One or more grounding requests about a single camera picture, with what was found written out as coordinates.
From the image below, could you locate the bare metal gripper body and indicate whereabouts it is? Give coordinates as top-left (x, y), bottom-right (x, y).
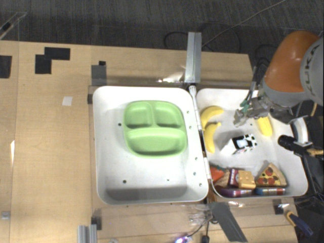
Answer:
top-left (247, 96), bottom-right (277, 119)

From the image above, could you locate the brown bread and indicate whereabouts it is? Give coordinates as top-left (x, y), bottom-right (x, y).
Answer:
top-left (214, 170), bottom-right (231, 190)

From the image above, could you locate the pizza slice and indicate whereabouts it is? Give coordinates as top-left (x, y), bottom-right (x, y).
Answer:
top-left (255, 163), bottom-right (288, 188)

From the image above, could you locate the blue and red can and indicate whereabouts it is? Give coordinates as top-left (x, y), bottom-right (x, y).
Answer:
top-left (254, 187), bottom-right (287, 196)

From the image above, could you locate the yellow cheese biscuit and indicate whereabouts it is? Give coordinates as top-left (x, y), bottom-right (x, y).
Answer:
top-left (237, 170), bottom-right (257, 190)

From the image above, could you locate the white plastic tray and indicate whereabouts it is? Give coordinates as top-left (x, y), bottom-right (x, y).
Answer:
top-left (92, 86), bottom-right (210, 206)
top-left (196, 88), bottom-right (309, 199)

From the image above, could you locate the orange carrot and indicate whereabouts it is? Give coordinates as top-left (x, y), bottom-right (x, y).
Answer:
top-left (210, 164), bottom-right (226, 183)

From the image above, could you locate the yellow banana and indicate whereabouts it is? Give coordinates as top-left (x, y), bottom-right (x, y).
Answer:
top-left (256, 116), bottom-right (273, 137)
top-left (203, 121), bottom-right (222, 154)
top-left (200, 105), bottom-right (225, 130)

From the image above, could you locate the purple packet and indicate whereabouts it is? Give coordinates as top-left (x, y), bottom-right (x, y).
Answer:
top-left (219, 187), bottom-right (254, 198)

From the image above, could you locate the maroon carton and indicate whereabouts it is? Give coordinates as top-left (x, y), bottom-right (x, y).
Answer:
top-left (227, 168), bottom-right (240, 187)

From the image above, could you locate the black and white milk carton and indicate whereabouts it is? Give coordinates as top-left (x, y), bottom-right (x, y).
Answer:
top-left (220, 133), bottom-right (259, 156)

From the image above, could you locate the black cylinder on white bracket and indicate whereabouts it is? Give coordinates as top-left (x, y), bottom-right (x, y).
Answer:
top-left (277, 116), bottom-right (313, 157)

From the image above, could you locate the green divided plate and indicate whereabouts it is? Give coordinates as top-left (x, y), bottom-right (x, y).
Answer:
top-left (123, 100), bottom-right (189, 158)

